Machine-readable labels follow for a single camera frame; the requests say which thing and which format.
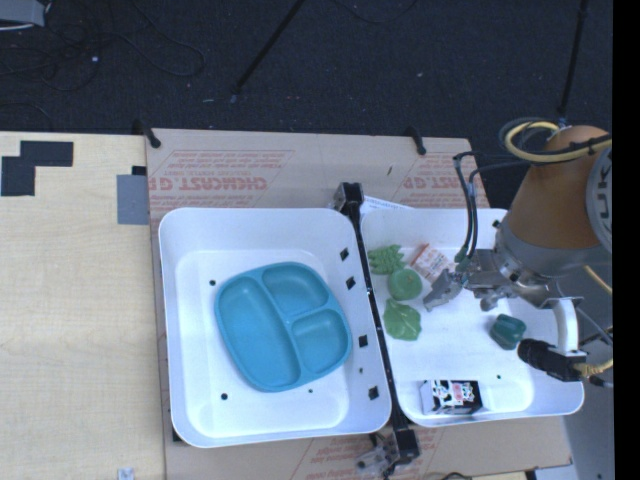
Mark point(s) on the green toy leaf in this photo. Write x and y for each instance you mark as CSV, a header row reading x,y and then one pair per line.
x,y
401,322

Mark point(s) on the thin black rod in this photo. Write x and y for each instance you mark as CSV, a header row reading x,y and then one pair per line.
x,y
378,313

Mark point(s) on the black cylinder on white bracket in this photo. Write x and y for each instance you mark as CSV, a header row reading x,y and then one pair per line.
x,y
545,358

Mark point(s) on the green toy apple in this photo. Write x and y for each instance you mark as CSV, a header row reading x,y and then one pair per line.
x,y
405,284

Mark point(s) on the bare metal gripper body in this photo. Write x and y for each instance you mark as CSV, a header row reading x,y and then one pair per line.
x,y
492,274

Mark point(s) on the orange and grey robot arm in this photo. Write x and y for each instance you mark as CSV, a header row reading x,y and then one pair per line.
x,y
552,203

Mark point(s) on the blue divided plate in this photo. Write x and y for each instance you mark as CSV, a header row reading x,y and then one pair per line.
x,y
255,328

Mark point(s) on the orange and white packet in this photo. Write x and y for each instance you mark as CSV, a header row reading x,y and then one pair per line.
x,y
430,262

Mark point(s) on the white paper slip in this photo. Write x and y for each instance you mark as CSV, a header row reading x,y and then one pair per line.
x,y
385,204

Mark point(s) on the black and white carton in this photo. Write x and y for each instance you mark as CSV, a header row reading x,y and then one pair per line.
x,y
452,396

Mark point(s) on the white plastic tray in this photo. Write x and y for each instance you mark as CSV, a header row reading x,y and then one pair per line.
x,y
460,353
200,328

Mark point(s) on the green toy lettuce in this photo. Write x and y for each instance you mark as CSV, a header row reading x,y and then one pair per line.
x,y
385,259

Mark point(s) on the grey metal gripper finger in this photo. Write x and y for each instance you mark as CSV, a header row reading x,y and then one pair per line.
x,y
441,290
494,300

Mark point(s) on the brown cardboard board red print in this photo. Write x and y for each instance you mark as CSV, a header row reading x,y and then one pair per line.
x,y
300,178

